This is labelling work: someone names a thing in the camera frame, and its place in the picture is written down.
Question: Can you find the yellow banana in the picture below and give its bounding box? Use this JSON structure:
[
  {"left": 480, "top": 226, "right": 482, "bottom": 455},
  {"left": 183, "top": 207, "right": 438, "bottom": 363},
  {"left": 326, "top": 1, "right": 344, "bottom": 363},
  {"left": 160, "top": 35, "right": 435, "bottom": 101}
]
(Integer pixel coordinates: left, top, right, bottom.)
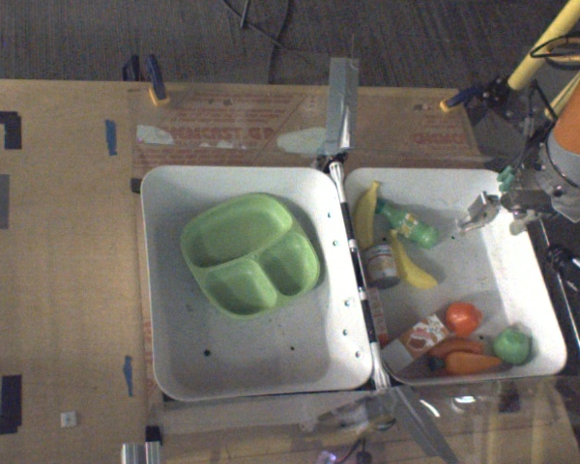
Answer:
[
  {"left": 353, "top": 180, "right": 383, "bottom": 251},
  {"left": 387, "top": 229, "right": 440, "bottom": 291}
]

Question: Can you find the red tomato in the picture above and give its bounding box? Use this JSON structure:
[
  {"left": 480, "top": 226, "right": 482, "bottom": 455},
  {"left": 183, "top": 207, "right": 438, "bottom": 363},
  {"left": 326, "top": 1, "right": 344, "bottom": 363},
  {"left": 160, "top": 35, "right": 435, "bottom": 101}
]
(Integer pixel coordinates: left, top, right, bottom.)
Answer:
[{"left": 445, "top": 302, "right": 484, "bottom": 339}]

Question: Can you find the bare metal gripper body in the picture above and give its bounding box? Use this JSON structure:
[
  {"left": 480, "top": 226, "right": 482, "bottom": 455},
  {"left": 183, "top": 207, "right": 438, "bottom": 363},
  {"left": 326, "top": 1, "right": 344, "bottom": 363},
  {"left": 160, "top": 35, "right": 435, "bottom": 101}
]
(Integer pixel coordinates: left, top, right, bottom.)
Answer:
[{"left": 500, "top": 162, "right": 580, "bottom": 223}]

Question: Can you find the small grey can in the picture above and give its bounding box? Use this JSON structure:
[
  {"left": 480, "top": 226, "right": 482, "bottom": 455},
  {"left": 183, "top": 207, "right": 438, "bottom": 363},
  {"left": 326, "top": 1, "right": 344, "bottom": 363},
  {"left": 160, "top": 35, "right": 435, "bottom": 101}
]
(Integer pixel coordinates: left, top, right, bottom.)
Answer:
[{"left": 362, "top": 243, "right": 402, "bottom": 290}]

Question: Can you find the green apple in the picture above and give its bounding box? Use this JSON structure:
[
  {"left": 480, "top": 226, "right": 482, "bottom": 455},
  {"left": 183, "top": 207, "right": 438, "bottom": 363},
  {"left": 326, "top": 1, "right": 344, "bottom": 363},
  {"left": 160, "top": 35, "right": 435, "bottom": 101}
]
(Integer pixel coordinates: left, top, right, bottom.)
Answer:
[{"left": 492, "top": 326, "right": 534, "bottom": 366}]

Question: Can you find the thin black and white rod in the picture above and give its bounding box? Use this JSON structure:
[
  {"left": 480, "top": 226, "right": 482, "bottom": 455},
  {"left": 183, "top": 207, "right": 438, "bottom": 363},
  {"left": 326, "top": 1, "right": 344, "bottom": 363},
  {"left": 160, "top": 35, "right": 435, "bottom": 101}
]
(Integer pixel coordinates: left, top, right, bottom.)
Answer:
[{"left": 327, "top": 160, "right": 392, "bottom": 392}]

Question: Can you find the green divided plate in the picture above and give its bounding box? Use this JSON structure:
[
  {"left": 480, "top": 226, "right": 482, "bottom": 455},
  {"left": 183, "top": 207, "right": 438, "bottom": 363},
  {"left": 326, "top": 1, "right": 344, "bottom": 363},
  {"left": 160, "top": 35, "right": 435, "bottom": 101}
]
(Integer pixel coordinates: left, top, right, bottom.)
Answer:
[{"left": 180, "top": 191, "right": 322, "bottom": 320}]

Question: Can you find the green plastic bottle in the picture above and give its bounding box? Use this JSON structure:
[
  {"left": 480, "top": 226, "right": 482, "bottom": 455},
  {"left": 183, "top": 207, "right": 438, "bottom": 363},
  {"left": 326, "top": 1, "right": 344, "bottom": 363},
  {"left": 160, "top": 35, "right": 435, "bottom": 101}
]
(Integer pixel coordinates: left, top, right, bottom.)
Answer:
[{"left": 374, "top": 197, "right": 441, "bottom": 250}]

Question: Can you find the brown cardboard board red print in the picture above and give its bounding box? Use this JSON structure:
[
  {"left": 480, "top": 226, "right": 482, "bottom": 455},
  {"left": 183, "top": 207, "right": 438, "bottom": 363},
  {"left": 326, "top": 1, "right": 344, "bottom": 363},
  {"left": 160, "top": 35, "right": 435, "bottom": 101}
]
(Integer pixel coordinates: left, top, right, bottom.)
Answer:
[{"left": 127, "top": 82, "right": 580, "bottom": 464}]

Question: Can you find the orange carrot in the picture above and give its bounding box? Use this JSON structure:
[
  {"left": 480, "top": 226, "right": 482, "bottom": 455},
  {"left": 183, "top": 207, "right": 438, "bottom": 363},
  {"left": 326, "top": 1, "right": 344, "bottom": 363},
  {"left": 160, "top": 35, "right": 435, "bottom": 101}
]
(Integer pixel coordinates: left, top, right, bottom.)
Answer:
[
  {"left": 426, "top": 351, "right": 505, "bottom": 377},
  {"left": 427, "top": 336, "right": 487, "bottom": 360}
]

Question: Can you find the white plastic tray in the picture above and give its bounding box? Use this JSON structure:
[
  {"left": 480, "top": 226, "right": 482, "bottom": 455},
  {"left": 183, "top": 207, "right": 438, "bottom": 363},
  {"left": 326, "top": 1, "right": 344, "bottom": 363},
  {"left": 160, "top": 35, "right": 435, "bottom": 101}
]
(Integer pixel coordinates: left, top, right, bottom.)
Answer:
[
  {"left": 343, "top": 166, "right": 568, "bottom": 388},
  {"left": 139, "top": 164, "right": 374, "bottom": 402}
]

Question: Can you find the orange and white carton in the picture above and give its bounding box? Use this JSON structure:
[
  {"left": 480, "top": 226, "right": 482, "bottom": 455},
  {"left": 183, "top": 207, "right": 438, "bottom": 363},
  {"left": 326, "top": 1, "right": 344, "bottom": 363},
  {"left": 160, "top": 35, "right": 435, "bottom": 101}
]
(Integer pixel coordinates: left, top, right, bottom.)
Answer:
[{"left": 381, "top": 312, "right": 451, "bottom": 372}]

